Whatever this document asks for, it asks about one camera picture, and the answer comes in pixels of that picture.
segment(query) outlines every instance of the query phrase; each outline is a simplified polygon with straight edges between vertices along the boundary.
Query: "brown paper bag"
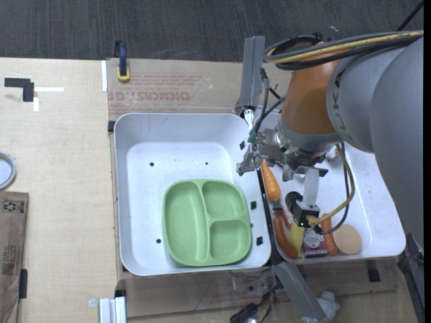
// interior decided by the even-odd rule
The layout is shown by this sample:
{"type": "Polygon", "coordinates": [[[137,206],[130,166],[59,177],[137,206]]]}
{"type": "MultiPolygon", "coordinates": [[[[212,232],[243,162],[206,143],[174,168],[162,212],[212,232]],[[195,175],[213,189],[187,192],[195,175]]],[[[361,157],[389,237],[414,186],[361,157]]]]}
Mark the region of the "brown paper bag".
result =
{"type": "Polygon", "coordinates": [[[16,323],[28,193],[0,192],[0,323],[16,323]]]}

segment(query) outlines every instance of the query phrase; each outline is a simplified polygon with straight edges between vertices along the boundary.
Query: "green divided plate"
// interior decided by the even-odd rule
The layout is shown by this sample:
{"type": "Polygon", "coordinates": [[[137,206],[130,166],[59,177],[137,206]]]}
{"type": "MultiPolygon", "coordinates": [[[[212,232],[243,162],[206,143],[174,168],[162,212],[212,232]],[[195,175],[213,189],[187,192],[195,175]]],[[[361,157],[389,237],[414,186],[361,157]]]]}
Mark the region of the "green divided plate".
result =
{"type": "Polygon", "coordinates": [[[164,195],[163,228],[171,257],[187,266],[238,262],[251,247],[244,195],[222,180],[172,184],[164,195]]]}

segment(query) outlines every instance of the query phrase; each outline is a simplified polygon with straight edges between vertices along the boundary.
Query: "blue and yellow clamp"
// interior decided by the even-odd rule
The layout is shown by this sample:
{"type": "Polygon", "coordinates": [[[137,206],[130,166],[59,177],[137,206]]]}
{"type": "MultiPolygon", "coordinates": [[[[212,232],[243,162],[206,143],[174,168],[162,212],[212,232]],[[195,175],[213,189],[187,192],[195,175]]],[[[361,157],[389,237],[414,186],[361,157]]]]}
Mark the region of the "blue and yellow clamp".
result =
{"type": "Polygon", "coordinates": [[[117,66],[117,77],[122,83],[130,80],[130,70],[127,66],[126,55],[126,44],[122,40],[115,41],[114,57],[120,58],[120,63],[117,66]]]}

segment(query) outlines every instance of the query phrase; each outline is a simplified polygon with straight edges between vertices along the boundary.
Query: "round beige disc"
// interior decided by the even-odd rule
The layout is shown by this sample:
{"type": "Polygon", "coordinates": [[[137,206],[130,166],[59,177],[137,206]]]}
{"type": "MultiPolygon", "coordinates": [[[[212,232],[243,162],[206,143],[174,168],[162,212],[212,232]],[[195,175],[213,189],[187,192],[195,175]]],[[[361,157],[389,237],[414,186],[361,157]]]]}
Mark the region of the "round beige disc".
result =
{"type": "Polygon", "coordinates": [[[361,251],[362,239],[356,228],[344,223],[333,232],[335,244],[346,255],[355,255],[361,251]]]}

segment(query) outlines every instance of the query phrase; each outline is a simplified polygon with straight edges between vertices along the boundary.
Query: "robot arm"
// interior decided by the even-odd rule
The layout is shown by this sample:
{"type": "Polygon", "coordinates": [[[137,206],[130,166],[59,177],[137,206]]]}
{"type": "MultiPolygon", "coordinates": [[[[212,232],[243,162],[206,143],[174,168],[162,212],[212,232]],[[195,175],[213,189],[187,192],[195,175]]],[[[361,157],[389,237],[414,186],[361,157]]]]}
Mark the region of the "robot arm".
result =
{"type": "Polygon", "coordinates": [[[294,72],[276,128],[252,130],[238,173],[266,159],[279,162],[288,181],[345,141],[375,154],[405,232],[423,248],[423,31],[372,38],[379,41],[361,36],[322,45],[301,36],[265,51],[267,62],[294,72]],[[280,54],[303,38],[312,50],[280,54]]]}

